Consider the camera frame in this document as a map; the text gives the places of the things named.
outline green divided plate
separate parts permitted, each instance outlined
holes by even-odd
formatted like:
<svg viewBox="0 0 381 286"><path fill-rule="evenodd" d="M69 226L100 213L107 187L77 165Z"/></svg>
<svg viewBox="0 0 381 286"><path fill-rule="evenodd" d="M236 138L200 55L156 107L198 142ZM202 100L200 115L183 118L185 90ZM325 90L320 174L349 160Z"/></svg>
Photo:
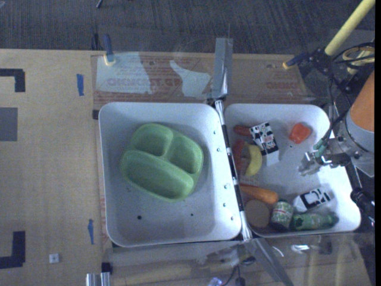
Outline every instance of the green divided plate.
<svg viewBox="0 0 381 286"><path fill-rule="evenodd" d="M203 160L195 141L166 126L148 123L133 134L120 169L132 186L175 202L193 192Z"/></svg>

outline green bottle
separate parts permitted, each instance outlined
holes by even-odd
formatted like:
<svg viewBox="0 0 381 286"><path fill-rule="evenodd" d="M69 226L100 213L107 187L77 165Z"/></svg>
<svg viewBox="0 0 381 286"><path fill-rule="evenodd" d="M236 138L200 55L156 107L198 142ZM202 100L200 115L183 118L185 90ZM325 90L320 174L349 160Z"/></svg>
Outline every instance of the green bottle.
<svg viewBox="0 0 381 286"><path fill-rule="evenodd" d="M292 216L290 229L294 231L328 229L338 221L339 218L334 213L327 215L318 213L295 214Z"/></svg>

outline dark gray square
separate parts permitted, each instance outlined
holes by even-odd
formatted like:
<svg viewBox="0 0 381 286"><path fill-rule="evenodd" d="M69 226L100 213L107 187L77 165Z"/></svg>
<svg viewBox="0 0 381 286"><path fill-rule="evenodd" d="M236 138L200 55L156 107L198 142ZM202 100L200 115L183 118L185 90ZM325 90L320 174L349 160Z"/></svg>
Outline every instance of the dark gray square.
<svg viewBox="0 0 381 286"><path fill-rule="evenodd" d="M0 107L0 141L17 141L17 108Z"/></svg>

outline gray floor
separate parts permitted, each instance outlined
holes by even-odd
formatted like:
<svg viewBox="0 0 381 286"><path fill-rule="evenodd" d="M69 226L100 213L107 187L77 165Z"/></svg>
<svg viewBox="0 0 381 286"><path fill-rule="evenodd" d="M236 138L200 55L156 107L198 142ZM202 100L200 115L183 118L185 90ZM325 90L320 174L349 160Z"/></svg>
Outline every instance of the gray floor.
<svg viewBox="0 0 381 286"><path fill-rule="evenodd" d="M234 53L247 54L299 54L325 46L361 2L104 0L97 9L99 0L0 1L0 48L101 49L93 36L107 33L115 51L214 52L215 38L229 35ZM374 34L375 8L357 30ZM374 180L369 183L374 192ZM366 218L359 232L371 232ZM365 247L364 255L374 279L374 249Z"/></svg>

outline soda can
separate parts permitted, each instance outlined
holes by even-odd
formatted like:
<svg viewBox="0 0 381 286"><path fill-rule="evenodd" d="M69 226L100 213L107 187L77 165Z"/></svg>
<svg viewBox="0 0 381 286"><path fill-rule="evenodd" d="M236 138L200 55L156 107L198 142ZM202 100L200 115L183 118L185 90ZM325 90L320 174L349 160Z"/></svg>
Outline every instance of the soda can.
<svg viewBox="0 0 381 286"><path fill-rule="evenodd" d="M274 204L271 214L271 225L281 231L288 230L292 219L293 207L285 200Z"/></svg>

